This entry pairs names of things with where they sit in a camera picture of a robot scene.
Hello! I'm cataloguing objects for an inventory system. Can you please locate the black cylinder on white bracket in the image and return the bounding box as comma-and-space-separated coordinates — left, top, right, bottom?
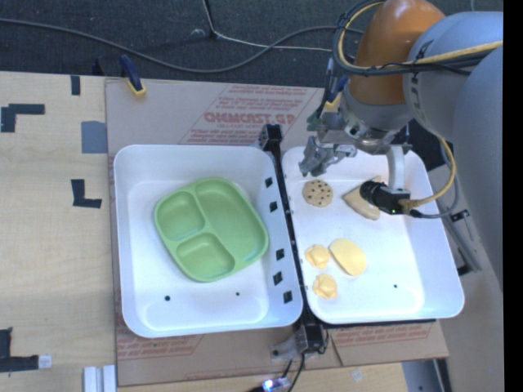
359, 145, 412, 216

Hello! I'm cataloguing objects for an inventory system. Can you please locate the tan chocolate chip biscuit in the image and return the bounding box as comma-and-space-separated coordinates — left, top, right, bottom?
302, 179, 334, 209

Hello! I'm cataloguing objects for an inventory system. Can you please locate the black block with thin wires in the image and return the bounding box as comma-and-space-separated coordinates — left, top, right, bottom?
293, 323, 329, 354
258, 122, 284, 153

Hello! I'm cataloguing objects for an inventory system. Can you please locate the beige pizza slice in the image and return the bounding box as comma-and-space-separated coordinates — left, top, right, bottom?
342, 174, 384, 221

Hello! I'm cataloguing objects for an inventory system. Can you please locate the brown cardboard board red print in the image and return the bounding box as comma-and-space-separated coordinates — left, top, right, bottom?
104, 78, 450, 388

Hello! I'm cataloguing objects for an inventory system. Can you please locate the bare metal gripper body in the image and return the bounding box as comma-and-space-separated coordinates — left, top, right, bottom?
316, 111, 406, 156

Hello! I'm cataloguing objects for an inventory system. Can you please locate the green divided plate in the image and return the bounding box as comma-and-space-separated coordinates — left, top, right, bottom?
153, 176, 270, 283

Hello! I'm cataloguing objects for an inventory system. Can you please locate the yellow lumpy toy food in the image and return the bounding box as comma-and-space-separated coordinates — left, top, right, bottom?
311, 272, 339, 301
304, 243, 331, 270

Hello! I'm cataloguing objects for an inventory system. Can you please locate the thin black rod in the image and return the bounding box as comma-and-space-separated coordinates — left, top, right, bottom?
270, 147, 312, 327

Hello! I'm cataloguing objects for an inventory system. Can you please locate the yellow oval bread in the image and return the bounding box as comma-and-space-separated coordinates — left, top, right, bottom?
329, 237, 368, 278

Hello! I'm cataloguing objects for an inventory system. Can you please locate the white plastic tray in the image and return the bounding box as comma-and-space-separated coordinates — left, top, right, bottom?
280, 145, 466, 326
113, 143, 305, 339

